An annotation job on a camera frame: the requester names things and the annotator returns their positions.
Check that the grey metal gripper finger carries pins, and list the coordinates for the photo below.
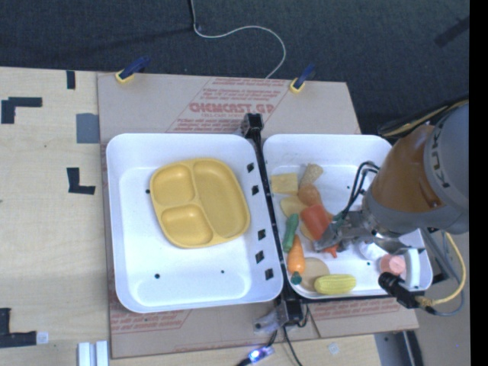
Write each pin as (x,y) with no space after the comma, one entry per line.
(327,238)
(343,245)

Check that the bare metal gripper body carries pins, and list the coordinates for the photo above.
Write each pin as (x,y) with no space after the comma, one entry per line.
(358,227)

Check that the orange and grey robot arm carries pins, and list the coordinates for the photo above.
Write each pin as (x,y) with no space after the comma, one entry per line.
(411,181)

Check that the small orange toy piece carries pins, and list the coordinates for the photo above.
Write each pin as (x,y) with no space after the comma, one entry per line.
(332,251)

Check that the red orange toy pepper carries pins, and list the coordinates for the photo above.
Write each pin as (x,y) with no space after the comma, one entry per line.
(314,219)

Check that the white rounded toy food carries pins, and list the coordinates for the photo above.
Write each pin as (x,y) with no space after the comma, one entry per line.
(370,251)

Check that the tan round biscuit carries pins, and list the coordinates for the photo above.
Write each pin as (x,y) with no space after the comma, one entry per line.
(316,271)

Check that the green toy cucumber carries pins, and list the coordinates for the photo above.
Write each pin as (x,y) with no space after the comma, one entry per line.
(291,232)

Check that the orange carrot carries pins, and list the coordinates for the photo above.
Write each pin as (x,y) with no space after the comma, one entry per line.
(296,259)

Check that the yellow corn cob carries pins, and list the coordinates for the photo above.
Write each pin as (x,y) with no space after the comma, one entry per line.
(335,284)

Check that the yellow potato slice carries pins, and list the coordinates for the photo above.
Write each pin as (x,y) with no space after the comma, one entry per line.
(290,205)

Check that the pink round toy slice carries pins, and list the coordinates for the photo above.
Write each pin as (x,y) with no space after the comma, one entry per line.
(392,264)

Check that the yellow cheese slice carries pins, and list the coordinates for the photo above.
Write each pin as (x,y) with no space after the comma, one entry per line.
(284,183)

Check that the white plastic tray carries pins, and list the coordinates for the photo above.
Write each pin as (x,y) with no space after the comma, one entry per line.
(190,280)
(343,155)

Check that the thin black rod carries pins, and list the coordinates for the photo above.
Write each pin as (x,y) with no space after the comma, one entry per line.
(268,189)

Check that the yellow divided plate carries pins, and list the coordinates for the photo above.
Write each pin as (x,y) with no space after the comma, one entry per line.
(213,193)

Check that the brown cardboard board, red print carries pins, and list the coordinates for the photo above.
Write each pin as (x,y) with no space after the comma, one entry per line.
(160,105)

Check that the black cylinder on white bracket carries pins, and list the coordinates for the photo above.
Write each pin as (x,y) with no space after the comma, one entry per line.
(398,290)

